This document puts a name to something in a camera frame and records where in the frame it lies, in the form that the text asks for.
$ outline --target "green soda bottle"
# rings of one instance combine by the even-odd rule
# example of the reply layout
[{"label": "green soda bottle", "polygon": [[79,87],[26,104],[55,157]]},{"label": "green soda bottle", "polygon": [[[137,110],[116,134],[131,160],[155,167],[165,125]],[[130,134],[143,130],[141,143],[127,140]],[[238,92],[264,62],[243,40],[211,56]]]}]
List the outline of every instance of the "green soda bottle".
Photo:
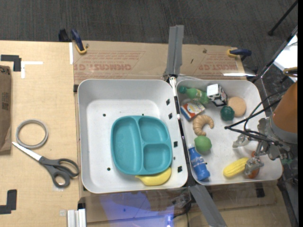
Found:
[{"label": "green soda bottle", "polygon": [[203,92],[197,88],[186,88],[184,86],[180,86],[179,93],[186,93],[190,99],[199,101],[202,104],[207,104],[209,102],[206,92]]}]

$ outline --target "scissors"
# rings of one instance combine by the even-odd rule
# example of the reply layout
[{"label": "scissors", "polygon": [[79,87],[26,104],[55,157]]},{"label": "scissors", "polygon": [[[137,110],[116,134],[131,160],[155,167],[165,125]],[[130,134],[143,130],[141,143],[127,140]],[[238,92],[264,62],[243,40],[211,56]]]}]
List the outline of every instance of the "scissors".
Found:
[{"label": "scissors", "polygon": [[[38,161],[41,165],[43,165],[48,172],[50,173],[53,183],[55,184],[56,187],[63,188],[67,187],[70,184],[70,178],[78,176],[79,175],[79,167],[77,164],[69,159],[61,158],[61,159],[56,159],[56,160],[50,160],[47,159],[21,145],[18,143],[12,142],[14,146],[22,150],[24,153],[28,154],[30,157],[34,158],[36,161]],[[70,163],[71,165],[74,166],[74,170],[72,171],[66,166],[63,166],[61,163]],[[56,180],[56,177],[62,177],[64,179],[64,183],[59,183]]]}]

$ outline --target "bottle cap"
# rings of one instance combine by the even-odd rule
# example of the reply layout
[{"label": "bottle cap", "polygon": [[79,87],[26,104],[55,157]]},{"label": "bottle cap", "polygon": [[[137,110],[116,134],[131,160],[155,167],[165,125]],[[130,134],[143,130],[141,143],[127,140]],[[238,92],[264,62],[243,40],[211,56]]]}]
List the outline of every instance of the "bottle cap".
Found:
[{"label": "bottle cap", "polygon": [[188,149],[191,149],[191,148],[194,148],[194,147],[195,147],[194,144],[189,144],[189,145],[187,146]]},{"label": "bottle cap", "polygon": [[179,87],[179,93],[186,93],[187,88],[184,86]]}]

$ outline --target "yellow corn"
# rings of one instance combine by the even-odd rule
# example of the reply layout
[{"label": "yellow corn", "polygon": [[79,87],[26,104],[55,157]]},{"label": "yellow corn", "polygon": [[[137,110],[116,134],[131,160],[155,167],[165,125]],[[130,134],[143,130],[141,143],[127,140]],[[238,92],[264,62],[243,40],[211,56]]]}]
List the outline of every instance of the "yellow corn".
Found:
[{"label": "yellow corn", "polygon": [[234,161],[233,163],[229,164],[223,170],[223,175],[226,177],[235,176],[238,173],[241,173],[245,170],[246,162],[249,160],[248,157],[243,157],[239,160]]}]

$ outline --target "scissors blade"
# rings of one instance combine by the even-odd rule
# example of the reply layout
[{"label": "scissors blade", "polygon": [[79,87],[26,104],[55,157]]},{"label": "scissors blade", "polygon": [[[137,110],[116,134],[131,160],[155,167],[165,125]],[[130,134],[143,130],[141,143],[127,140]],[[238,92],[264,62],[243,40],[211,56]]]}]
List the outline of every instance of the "scissors blade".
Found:
[{"label": "scissors blade", "polygon": [[21,145],[19,145],[19,144],[16,143],[16,142],[12,142],[12,144],[13,144],[14,146],[16,146],[17,148],[19,148],[20,150],[22,150],[24,153],[27,153],[30,157],[34,158],[34,159],[37,160],[37,161],[39,161],[40,158],[42,157],[41,155],[39,155],[39,154],[37,154],[37,153],[35,153],[35,152],[33,152],[33,151],[31,151],[31,150],[29,150],[29,149],[27,149],[27,148],[21,146]]}]

